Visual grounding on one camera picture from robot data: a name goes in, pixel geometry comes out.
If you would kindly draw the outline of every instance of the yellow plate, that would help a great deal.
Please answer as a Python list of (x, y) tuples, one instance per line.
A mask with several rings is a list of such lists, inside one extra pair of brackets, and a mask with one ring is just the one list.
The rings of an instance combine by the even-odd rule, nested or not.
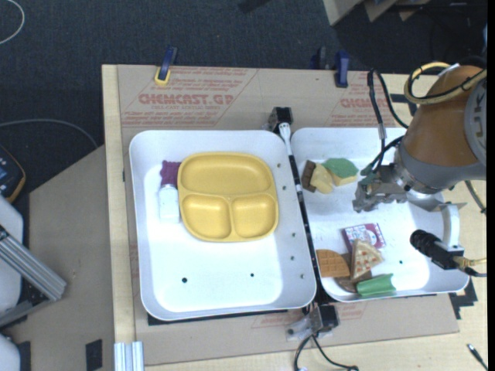
[(275, 182), (258, 157), (236, 152), (191, 155), (180, 164), (177, 185), (184, 225), (199, 239), (256, 240), (277, 226)]

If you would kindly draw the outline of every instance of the dark floor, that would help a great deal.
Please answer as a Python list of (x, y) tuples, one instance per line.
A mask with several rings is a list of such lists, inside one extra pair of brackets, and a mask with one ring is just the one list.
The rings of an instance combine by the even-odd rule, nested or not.
[[(352, 70), (408, 73), (431, 60), (480, 54), (487, 24), (487, 0), (434, 0), (405, 22), (387, 12), (371, 23), (358, 5), (334, 27), (322, 0), (15, 1), (26, 23), (0, 44), (0, 145), (25, 168), (25, 192), (94, 146), (60, 124), (5, 124), (68, 121), (103, 144), (104, 63), (158, 65), (171, 43), (179, 48), (176, 64), (185, 66), (308, 69), (325, 46), (330, 56), (345, 49)], [(443, 8), (453, 2), (468, 5)], [(20, 21), (20, 11), (0, 0), (0, 40)]]

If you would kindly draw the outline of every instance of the white cable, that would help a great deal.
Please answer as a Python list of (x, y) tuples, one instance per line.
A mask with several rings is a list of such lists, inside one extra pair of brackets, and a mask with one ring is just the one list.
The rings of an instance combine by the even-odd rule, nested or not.
[(17, 28), (17, 30), (13, 34), (11, 34), (6, 39), (3, 39), (0, 41), (0, 45), (5, 44), (6, 42), (8, 42), (8, 41), (12, 40), (14, 37), (16, 37), (19, 34), (19, 32), (22, 30), (22, 28), (24, 27), (24, 22), (26, 20), (24, 10), (22, 9), (21, 5), (18, 2), (14, 2), (13, 0), (5, 0), (5, 1), (12, 3), (13, 5), (15, 5), (15, 7), (17, 7), (19, 9), (19, 11), (21, 12), (21, 15), (22, 15), (22, 21), (21, 21), (21, 24), (19, 25), (19, 27)]

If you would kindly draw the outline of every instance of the wooden table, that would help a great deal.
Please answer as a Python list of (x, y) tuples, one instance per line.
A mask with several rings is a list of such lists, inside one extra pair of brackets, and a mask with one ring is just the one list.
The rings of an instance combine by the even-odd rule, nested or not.
[[(271, 70), (271, 81), (284, 83), (287, 78), (297, 77), (304, 84), (307, 70)], [(104, 94), (104, 125), (107, 156), (108, 207), (111, 241), (111, 273), (113, 282), (114, 334), (116, 342), (136, 340), (134, 305), (131, 289), (131, 266), (128, 246), (128, 217), (126, 212), (125, 184), (122, 181), (124, 169), (121, 141), (121, 115), (119, 110), (118, 68), (113, 65), (102, 67)], [(405, 76), (384, 76), (391, 93), (401, 93)], [(319, 73), (321, 80), (331, 81), (329, 71)], [(483, 199), (486, 196), (486, 183), (475, 183)], [(486, 218), (463, 185), (448, 194), (449, 200), (468, 201), (463, 209), (462, 243), (468, 258), (486, 256)], [(474, 287), (478, 302), (469, 308), (462, 308), (459, 320), (460, 333), (428, 336), (415, 339), (400, 339), (386, 342), (343, 345), (328, 348), (329, 357), (343, 364), (357, 364), (361, 370), (466, 370), (481, 369), (466, 348), (472, 343), (480, 355), (487, 360), (487, 285), (486, 279), (475, 278)], [(269, 354), (241, 356), (226, 359), (210, 359), (199, 362), (182, 362), (147, 366), (146, 369), (159, 370), (218, 370), (237, 369), (249, 371), (291, 370), (294, 352), (274, 352)], [(332, 368), (318, 353), (317, 349), (305, 350), (299, 360), (300, 366), (308, 369)]]

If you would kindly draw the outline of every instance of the blue clamp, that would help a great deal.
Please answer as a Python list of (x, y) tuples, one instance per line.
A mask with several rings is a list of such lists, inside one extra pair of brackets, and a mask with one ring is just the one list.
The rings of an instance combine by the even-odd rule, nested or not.
[(168, 46), (163, 58), (162, 66), (156, 70), (155, 84), (164, 87), (170, 78), (170, 66), (173, 65), (176, 60), (177, 48), (174, 46)]
[(347, 88), (347, 71), (349, 69), (349, 54), (343, 49), (335, 54), (335, 85), (339, 88)]

